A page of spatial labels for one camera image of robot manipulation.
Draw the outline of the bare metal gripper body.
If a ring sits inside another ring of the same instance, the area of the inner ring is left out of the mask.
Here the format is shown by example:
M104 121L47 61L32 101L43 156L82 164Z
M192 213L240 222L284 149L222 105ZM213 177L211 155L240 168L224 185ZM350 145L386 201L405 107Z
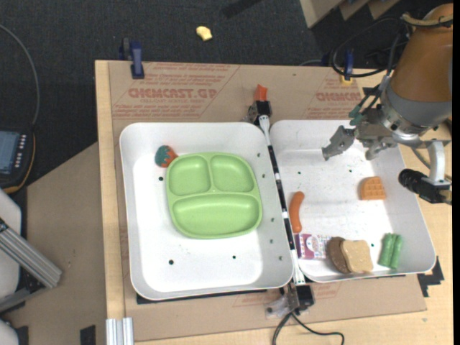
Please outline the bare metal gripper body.
M420 138L430 129L408 121L395 110L377 107L358 113L353 126L355 138L370 150L384 150L397 144L418 147Z

